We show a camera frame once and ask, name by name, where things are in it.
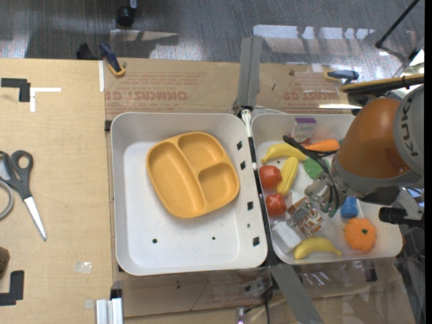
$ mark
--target tape roll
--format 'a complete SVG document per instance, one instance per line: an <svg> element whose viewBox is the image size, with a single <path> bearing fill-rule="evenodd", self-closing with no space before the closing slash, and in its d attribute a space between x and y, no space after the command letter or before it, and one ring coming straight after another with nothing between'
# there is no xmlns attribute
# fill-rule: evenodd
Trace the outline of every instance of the tape roll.
<svg viewBox="0 0 432 324"><path fill-rule="evenodd" d="M0 213L0 221L4 219L12 210L14 206L14 194L12 193L12 189L5 182L0 180L0 187L3 188L9 196L9 203L6 205L6 208Z"/></svg>

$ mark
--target yellow divided dish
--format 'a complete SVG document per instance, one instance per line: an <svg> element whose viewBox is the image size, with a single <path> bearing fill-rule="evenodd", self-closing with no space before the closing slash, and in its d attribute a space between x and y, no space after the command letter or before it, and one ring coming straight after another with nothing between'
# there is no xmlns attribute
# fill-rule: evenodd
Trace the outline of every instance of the yellow divided dish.
<svg viewBox="0 0 432 324"><path fill-rule="evenodd" d="M240 181L219 141L205 132L180 134L152 146L148 176L163 206L173 215L191 218L231 202Z"/></svg>

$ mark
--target yellow banana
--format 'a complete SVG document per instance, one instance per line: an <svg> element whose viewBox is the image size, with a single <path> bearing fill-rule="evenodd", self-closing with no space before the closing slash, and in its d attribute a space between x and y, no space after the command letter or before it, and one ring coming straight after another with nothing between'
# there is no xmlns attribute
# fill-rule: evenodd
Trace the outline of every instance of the yellow banana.
<svg viewBox="0 0 432 324"><path fill-rule="evenodd" d="M289 157L281 168L282 181L277 185L276 192L286 196L291 190L298 171L297 157Z"/></svg>
<svg viewBox="0 0 432 324"><path fill-rule="evenodd" d="M278 157L291 156L296 157L299 161L304 161L306 159L306 155L297 148L294 148L292 145L289 145L288 143L277 143L268 148L267 153L261 159L261 163L265 164L269 160L276 159Z"/></svg>
<svg viewBox="0 0 432 324"><path fill-rule="evenodd" d="M332 252L338 256L342 255L342 251L338 250L329 239L323 236L311 236L297 245L294 250L294 259L306 258L310 253L315 251Z"/></svg>

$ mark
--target carrot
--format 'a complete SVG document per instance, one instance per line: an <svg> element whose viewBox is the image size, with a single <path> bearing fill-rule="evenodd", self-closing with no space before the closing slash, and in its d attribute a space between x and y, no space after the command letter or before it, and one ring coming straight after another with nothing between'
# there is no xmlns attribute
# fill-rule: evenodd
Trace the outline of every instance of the carrot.
<svg viewBox="0 0 432 324"><path fill-rule="evenodd" d="M306 145L304 148L310 151L317 151L319 153L328 153L330 151L338 150L340 148L340 144L336 139L325 139Z"/></svg>

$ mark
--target tomato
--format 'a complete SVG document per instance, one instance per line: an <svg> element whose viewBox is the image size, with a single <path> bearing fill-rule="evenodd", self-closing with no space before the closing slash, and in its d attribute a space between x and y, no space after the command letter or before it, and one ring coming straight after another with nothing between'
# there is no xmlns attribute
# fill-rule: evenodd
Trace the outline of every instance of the tomato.
<svg viewBox="0 0 432 324"><path fill-rule="evenodd" d="M274 165L264 165L259 169L259 177L263 188L274 190L282 181L281 171Z"/></svg>
<svg viewBox="0 0 432 324"><path fill-rule="evenodd" d="M282 215L286 211L285 198L279 194L269 194L265 198L265 206L269 216Z"/></svg>

